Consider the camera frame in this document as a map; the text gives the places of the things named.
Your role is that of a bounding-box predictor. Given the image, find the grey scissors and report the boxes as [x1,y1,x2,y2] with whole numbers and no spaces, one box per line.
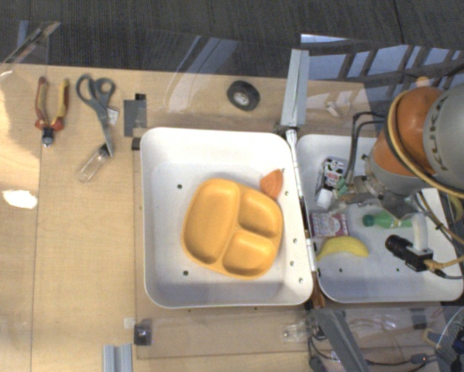
[75,73,118,159]

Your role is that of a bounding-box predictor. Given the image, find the white carton with black spots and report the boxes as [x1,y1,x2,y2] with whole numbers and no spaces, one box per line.
[315,157,349,193]

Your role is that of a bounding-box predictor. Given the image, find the black tape roll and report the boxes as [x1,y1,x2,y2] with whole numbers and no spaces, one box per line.
[226,79,262,112]

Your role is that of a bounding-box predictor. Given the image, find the green bottle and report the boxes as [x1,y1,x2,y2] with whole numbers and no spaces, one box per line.
[362,212,414,229]

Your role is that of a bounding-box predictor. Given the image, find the pink packet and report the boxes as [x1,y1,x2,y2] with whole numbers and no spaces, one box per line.
[309,212,350,238]

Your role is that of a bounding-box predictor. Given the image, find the red and yellow pliers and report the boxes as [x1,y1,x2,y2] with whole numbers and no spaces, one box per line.
[34,76,71,147]

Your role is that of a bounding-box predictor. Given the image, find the white cube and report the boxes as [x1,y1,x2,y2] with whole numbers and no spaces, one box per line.
[315,188,335,210]

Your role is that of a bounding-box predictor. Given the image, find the clear plastic bottle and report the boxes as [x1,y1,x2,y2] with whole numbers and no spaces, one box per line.
[76,143,111,184]

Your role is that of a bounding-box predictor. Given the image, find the yellow banana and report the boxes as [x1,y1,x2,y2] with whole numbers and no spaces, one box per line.
[314,236,371,264]

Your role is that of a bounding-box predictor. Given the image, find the orange divided plate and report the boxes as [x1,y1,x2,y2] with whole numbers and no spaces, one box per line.
[180,177,285,281]

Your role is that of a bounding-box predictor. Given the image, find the white plastic tray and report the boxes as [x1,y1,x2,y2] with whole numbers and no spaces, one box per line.
[295,133,464,305]
[139,126,314,310]

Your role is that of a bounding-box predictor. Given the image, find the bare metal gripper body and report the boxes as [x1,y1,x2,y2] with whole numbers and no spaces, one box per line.
[349,174,416,220]

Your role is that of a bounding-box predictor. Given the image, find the black cylinder on white bracket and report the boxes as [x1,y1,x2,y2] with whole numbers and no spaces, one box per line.
[384,212,435,274]

